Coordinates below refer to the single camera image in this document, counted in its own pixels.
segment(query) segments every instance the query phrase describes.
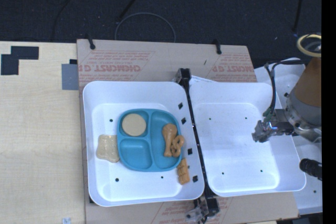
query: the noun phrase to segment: black fabric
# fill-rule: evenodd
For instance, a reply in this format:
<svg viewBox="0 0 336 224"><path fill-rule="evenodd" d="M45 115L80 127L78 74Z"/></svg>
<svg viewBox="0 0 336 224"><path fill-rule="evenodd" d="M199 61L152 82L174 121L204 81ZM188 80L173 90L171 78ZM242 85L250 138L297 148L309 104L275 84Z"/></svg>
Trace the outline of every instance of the black fabric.
<svg viewBox="0 0 336 224"><path fill-rule="evenodd" d="M76 42L115 39L118 17L132 0L0 0L0 40ZM269 60L309 59L298 36L321 31L322 0L135 0L117 40L220 44L248 47L255 67ZM148 13L161 16L149 16Z"/></svg>

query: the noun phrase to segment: brown toy bone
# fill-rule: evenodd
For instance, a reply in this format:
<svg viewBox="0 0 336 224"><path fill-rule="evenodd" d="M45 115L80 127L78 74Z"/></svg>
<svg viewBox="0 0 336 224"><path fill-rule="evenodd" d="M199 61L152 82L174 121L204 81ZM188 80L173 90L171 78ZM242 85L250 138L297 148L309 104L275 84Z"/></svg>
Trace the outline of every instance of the brown toy bone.
<svg viewBox="0 0 336 224"><path fill-rule="evenodd" d="M162 128L162 135L164 138L164 141L166 142L166 148L165 151L163 153L163 156L165 157L171 157L172 156L172 152L171 152L171 145L173 143L173 139L176 137L177 135L177 127L175 124L172 123L168 123L165 126L163 126Z"/></svg>

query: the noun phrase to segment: wooden surface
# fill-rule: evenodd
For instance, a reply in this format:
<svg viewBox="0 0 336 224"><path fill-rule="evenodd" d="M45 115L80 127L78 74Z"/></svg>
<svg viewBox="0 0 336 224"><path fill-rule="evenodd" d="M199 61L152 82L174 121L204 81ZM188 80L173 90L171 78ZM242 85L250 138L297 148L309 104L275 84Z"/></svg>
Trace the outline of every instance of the wooden surface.
<svg viewBox="0 0 336 224"><path fill-rule="evenodd" d="M0 54L29 42L0 42ZM85 223L78 91L62 90L76 44L38 44L38 60L0 76L0 223Z"/></svg>

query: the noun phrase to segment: brown toy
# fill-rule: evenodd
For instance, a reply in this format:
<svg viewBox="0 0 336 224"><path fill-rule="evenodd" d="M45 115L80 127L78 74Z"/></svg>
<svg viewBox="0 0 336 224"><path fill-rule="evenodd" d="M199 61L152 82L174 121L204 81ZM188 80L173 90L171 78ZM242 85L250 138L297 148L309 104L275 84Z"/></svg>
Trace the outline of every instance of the brown toy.
<svg viewBox="0 0 336 224"><path fill-rule="evenodd" d="M166 142L166 148L165 151L163 153L163 156L165 157L171 157L172 156L172 152L171 152L171 145L173 143L174 138L177 135L177 127L175 124L172 123L168 123L165 126L163 126L162 128L162 135L164 138L164 141Z"/></svg>
<svg viewBox="0 0 336 224"><path fill-rule="evenodd" d="M181 154L181 147L183 146L183 144L184 144L183 136L178 135L173 139L172 145L170 147L173 157L179 157L179 155Z"/></svg>
<svg viewBox="0 0 336 224"><path fill-rule="evenodd" d="M183 158L176 168L180 184L183 185L188 183L190 181L190 177L186 158Z"/></svg>

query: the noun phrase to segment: white tray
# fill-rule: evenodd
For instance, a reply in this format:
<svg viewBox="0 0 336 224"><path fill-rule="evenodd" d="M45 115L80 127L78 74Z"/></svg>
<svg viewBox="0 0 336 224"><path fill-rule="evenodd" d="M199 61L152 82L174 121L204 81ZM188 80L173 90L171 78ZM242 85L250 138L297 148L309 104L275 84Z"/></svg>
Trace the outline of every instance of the white tray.
<svg viewBox="0 0 336 224"><path fill-rule="evenodd" d="M273 136L264 143L252 139L270 105L270 85L198 82L190 87L190 97L214 193L230 197L304 188L306 176L291 136Z"/></svg>
<svg viewBox="0 0 336 224"><path fill-rule="evenodd" d="M91 199L100 206L192 200L202 195L204 179L184 89L174 82L94 81L83 90L88 184ZM121 161L96 157L98 137L116 135L120 115L130 109L160 109L175 116L185 137L182 157L187 159L191 181L181 185L177 169L140 172Z"/></svg>

